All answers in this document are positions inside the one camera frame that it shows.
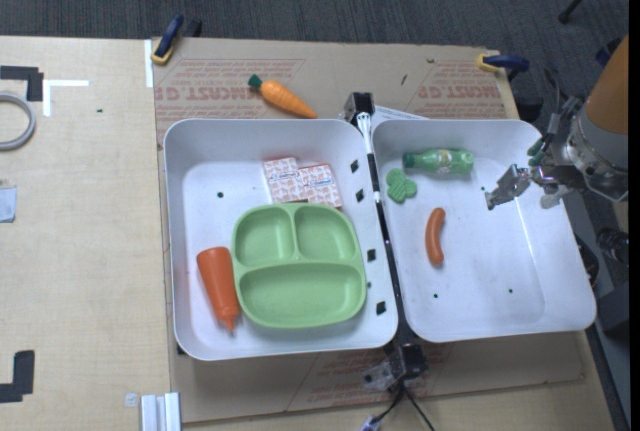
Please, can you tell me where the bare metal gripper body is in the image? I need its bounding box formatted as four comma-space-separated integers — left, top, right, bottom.
528, 138, 630, 204

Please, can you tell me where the green bottle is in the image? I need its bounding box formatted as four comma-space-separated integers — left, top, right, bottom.
402, 147, 475, 177

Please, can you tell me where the white plastic tray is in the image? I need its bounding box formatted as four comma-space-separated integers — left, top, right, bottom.
371, 117, 598, 344
163, 117, 400, 362

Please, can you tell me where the orange sausage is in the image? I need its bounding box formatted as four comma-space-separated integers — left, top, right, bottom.
424, 207, 447, 267

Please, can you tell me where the green ribbed toy vegetable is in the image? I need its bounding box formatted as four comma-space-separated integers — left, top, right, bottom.
385, 167, 418, 205

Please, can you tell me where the thin black and white rod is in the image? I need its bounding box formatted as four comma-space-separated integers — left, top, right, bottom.
357, 113, 409, 348

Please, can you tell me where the white paper sheet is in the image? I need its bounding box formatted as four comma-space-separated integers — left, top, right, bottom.
372, 104, 429, 122

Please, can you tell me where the orange and white packet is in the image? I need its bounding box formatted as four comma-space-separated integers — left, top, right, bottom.
262, 156, 302, 206
296, 163, 344, 210

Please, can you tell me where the green divided plate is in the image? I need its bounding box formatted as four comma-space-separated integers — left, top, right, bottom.
231, 202, 368, 331

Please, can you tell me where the orange carrot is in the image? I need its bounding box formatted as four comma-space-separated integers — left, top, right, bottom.
247, 73, 319, 120

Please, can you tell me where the orange bottle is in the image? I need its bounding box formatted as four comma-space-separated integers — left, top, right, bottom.
195, 246, 243, 333

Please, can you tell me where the brown cardboard board, red print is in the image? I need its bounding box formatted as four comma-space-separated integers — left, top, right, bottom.
151, 37, 585, 425

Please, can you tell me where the black cylinder on white bracket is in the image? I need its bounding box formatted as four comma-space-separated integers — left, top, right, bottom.
594, 226, 630, 270

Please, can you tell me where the black block with thin wires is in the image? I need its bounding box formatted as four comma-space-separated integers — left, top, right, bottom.
343, 91, 376, 123
362, 342, 430, 390

